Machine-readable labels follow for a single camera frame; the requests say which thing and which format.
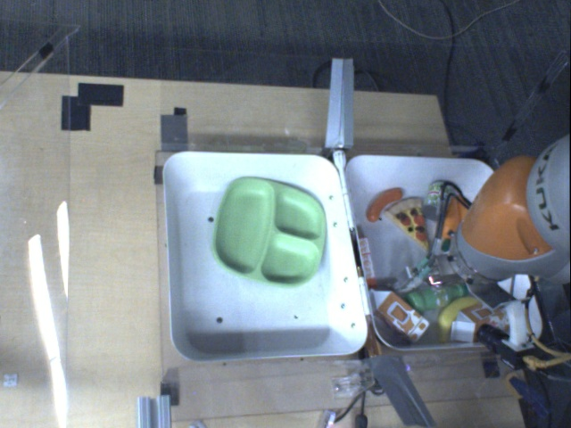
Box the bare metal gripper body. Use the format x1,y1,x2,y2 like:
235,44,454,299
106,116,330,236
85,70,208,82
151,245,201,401
426,256,475,290

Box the green bottle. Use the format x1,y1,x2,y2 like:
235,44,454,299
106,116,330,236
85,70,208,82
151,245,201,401
404,283,470,312

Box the orange and white carton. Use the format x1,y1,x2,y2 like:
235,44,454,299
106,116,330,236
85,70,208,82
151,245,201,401
376,289,431,344

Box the yellow banana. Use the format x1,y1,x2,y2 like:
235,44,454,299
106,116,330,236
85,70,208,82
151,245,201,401
436,295,482,344

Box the red and white packet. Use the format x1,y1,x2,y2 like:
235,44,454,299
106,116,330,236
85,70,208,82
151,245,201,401
356,234,378,290

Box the pizza slice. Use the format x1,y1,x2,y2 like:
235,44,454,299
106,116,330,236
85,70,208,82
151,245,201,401
384,195,432,253

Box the orange carrot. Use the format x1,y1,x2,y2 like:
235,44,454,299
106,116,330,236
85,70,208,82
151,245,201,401
444,197,468,236

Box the orange carton with white cap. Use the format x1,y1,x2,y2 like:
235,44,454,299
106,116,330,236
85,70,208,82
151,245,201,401
449,300,510,343

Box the green can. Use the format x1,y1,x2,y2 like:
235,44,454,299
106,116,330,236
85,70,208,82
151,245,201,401
422,180,452,220

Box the red sausage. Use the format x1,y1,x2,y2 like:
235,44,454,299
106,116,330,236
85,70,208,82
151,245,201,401
366,186,405,224

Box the white plastic tray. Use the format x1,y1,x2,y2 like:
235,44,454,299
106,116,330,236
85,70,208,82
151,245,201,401
345,154,544,352
161,151,369,363

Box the green divided plate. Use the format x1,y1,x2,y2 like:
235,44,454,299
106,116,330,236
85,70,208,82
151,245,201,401
213,176,327,289

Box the black cylinder on white bracket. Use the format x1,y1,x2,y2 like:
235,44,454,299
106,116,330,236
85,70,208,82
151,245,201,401
476,300,537,370

